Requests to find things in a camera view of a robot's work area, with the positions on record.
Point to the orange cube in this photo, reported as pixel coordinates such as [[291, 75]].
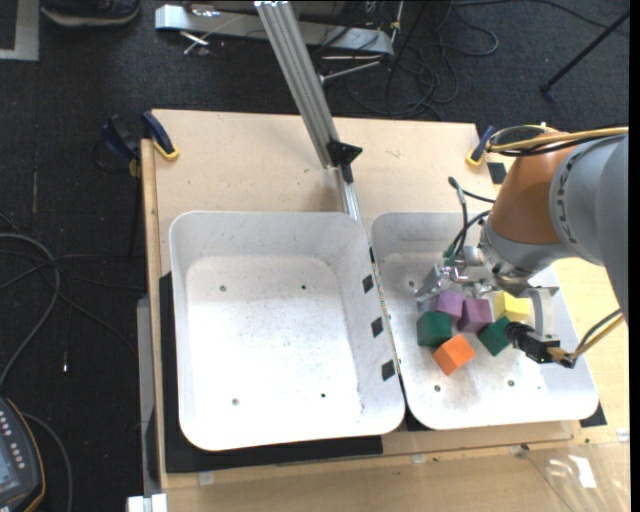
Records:
[[454, 355]]

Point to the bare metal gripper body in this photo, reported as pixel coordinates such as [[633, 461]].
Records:
[[480, 267]]

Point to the purple cube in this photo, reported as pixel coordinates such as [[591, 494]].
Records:
[[475, 316], [448, 305]]

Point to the pale wood board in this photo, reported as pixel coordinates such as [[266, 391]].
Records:
[[250, 165]]

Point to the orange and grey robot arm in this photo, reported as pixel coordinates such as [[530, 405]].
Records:
[[565, 200]]

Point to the person's foot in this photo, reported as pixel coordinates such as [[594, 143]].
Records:
[[90, 11]]

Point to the green cube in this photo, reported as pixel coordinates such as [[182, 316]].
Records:
[[494, 339], [434, 330]]

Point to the yellow cube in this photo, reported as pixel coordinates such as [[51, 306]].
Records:
[[514, 307]]

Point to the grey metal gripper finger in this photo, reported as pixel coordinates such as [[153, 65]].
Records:
[[477, 291], [433, 283]]

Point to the white plastic tray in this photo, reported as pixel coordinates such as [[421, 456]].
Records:
[[270, 340], [480, 400]]

